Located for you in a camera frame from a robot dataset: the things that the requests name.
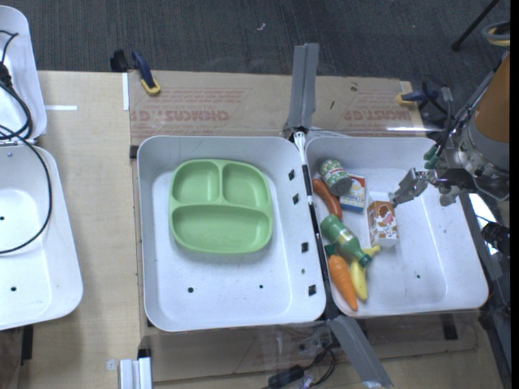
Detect yellow banana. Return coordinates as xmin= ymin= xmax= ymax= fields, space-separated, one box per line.
xmin=349 ymin=244 xmax=382 ymax=301

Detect black block with thin wires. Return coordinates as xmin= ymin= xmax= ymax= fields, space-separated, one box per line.
xmin=268 ymin=364 xmax=306 ymax=387

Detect orange and white carton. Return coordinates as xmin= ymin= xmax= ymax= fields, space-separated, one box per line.
xmin=366 ymin=200 xmax=400 ymax=250

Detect white plastic tray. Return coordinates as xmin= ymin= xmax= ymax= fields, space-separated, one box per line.
xmin=136 ymin=135 xmax=328 ymax=333
xmin=303 ymin=135 xmax=490 ymax=320

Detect orange sausage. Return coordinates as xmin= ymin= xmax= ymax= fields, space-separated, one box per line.
xmin=311 ymin=177 xmax=344 ymax=221

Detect brown cardboard board red print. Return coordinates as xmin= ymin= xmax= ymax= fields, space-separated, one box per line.
xmin=127 ymin=69 xmax=480 ymax=383

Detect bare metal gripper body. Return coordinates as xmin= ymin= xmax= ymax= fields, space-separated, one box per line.
xmin=423 ymin=148 xmax=511 ymax=207

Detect green bottle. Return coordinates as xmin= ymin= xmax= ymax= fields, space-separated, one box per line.
xmin=320 ymin=213 xmax=374 ymax=268

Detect black cylinder on white bracket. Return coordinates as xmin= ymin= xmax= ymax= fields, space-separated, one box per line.
xmin=480 ymin=219 xmax=511 ymax=256

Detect green divided plate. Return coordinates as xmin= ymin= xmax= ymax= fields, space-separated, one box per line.
xmin=168 ymin=158 xmax=274 ymax=255

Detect white and blue carton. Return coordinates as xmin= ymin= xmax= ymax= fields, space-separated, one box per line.
xmin=339 ymin=172 xmax=367 ymax=215

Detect orange carrot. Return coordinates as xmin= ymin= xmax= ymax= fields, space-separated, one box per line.
xmin=324 ymin=244 xmax=359 ymax=313

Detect green can with red label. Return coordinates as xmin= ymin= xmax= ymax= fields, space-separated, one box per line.
xmin=318 ymin=158 xmax=353 ymax=197

